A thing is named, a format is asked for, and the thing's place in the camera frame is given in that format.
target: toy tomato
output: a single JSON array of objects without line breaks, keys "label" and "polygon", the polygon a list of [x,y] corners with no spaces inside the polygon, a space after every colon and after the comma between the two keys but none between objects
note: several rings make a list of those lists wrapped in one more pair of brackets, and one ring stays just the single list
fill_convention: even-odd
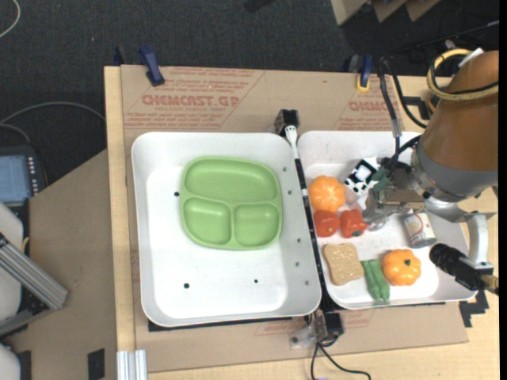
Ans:
[{"label": "toy tomato", "polygon": [[368,224],[364,222],[361,211],[354,209],[341,213],[341,235],[344,238],[359,237],[367,228]]},{"label": "toy tomato", "polygon": [[330,237],[340,228],[340,217],[328,210],[317,210],[314,223],[318,237]]},{"label": "toy tomato", "polygon": [[315,210],[336,212],[345,204],[345,186],[335,177],[319,176],[308,186],[310,204]]},{"label": "toy tomato", "polygon": [[394,286],[410,286],[421,275],[421,261],[410,249],[391,250],[382,265],[383,274]]}]

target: green vegetable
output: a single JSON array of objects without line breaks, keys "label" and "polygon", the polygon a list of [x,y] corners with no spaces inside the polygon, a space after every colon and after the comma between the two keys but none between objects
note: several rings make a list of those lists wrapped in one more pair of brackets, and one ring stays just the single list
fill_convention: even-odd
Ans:
[{"label": "green vegetable", "polygon": [[389,283],[382,272],[382,265],[378,259],[362,260],[361,264],[364,269],[364,276],[368,284],[368,292],[375,301],[381,299],[385,302],[389,301],[390,288]]}]

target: blue screen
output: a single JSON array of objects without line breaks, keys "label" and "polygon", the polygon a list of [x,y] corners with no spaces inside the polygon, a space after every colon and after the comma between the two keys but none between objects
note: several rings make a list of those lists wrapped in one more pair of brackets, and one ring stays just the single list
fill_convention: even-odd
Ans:
[{"label": "blue screen", "polygon": [[30,196],[25,156],[0,156],[0,201],[22,203]]}]

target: toy soda can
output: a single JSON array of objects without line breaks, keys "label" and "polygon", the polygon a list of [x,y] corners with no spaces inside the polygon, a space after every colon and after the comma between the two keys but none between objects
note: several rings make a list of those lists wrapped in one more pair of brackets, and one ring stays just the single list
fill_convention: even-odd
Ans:
[{"label": "toy soda can", "polygon": [[426,213],[414,213],[404,220],[406,231],[410,237],[410,247],[422,248],[436,242],[435,233]]}]

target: slice of bread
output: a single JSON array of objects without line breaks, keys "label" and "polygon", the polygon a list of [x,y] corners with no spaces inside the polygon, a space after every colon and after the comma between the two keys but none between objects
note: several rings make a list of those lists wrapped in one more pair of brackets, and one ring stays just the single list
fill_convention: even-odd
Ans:
[{"label": "slice of bread", "polygon": [[323,253],[330,268],[331,281],[336,286],[364,276],[363,265],[353,244],[328,244]]}]

